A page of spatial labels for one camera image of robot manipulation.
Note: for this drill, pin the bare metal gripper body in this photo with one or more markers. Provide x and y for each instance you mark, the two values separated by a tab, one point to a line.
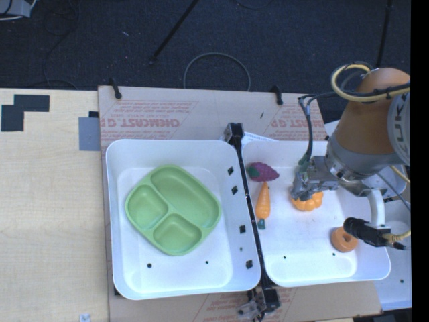
323	174

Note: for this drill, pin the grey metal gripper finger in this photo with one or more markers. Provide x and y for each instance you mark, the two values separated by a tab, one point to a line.
297	188
315	189

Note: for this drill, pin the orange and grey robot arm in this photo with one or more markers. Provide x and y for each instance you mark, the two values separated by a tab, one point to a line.
368	122

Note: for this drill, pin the orange pumpkin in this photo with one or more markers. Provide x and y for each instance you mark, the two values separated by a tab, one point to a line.
306	205

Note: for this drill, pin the purple grapes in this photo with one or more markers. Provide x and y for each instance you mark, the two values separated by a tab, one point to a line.
264	172

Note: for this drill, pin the orange carrot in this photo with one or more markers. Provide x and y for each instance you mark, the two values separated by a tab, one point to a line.
263	205

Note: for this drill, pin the thin black and white rod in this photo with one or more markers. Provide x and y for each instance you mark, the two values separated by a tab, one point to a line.
252	213

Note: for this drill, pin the white plastic tray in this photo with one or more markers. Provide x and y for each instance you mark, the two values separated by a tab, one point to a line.
301	247
207	273

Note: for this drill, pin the orange doughnut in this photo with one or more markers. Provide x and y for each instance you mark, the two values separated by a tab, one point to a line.
338	243

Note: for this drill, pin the white printed paper sheet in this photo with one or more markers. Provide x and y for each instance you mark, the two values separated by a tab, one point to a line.
258	137

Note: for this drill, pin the green divided plate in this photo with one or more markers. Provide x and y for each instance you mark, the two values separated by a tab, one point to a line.
172	210

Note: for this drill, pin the brown cardboard board red print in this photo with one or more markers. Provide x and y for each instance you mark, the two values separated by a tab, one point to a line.
187	119

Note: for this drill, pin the black cylinder on white bracket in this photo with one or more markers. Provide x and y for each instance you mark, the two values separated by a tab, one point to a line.
367	230

